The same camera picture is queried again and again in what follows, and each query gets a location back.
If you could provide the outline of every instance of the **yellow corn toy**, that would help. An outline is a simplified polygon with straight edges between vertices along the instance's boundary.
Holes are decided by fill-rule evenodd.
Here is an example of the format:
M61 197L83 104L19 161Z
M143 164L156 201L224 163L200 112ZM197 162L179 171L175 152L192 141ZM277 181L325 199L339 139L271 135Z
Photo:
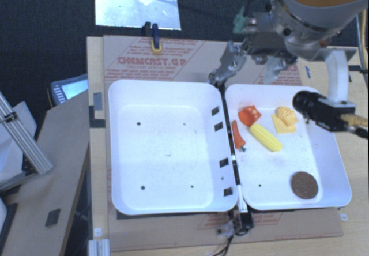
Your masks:
M272 152L279 152L282 149L282 143L268 130L259 124L253 124L250 127L253 136L265 145Z

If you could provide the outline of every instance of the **brown cookie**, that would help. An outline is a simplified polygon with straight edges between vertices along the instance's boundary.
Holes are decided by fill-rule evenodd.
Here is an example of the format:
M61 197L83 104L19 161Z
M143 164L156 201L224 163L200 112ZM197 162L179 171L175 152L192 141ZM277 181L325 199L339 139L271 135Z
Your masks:
M302 199L312 199L318 193L315 178L307 172L296 172L292 175L291 187L294 194Z

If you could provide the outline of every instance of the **table top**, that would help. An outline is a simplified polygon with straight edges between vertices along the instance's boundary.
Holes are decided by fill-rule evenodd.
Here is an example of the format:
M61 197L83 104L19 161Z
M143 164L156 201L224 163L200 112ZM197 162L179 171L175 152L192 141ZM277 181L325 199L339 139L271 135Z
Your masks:
M88 73L90 105L93 91L103 87L101 75L104 71L103 39L88 38ZM349 62L358 65L356 54ZM300 60L297 64L302 85L310 86L321 94L328 93L328 78L323 62L307 62ZM350 72L352 82L349 83L348 100L356 104L356 113L368 117L368 92L362 75ZM104 118L101 111L95 111L95 118ZM91 171L92 181L92 213L93 227L103 230L102 237L108 238L107 218L107 182L106 182L106 150L105 136L98 130L91 130ZM342 214L342 230L344 236L334 238L281 240L275 242L237 243L232 244L227 255L368 255L369 254L369 199L368 199L368 141L349 133L337 133L336 140L345 165L352 189L352 200L340 210ZM149 255L213 255L222 246L199 246L185 248L167 248L155 250L112 252L112 256L149 256Z

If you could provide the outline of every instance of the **brown round patty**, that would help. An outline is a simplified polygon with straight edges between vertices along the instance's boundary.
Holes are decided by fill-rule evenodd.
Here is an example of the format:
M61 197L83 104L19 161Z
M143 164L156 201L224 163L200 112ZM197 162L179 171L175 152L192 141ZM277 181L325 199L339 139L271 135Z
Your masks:
M296 172L292 175L291 187L299 198L312 199L318 193L318 184L315 178L307 172Z

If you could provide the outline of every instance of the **white tray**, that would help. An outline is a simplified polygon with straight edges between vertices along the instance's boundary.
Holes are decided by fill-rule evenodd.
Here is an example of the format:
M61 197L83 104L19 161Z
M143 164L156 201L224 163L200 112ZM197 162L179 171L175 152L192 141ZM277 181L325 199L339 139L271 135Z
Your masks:
M246 151L236 150L243 197L257 210L303 209L345 206L351 200L351 189L333 133L306 124L296 113L297 133L277 134L272 115L279 106L293 109L292 99L301 90L317 92L301 86L232 85L225 97L229 119L238 121ZM238 119L245 106L255 105L262 116L257 123L268 129L283 145L271 152L256 140L248 127ZM298 171L311 174L318 183L313 199L301 199L291 189L291 176Z
M216 88L120 80L110 86L108 101L117 210L134 215L234 207L231 151ZM216 131L220 123L223 128ZM224 159L228 165L220 167Z

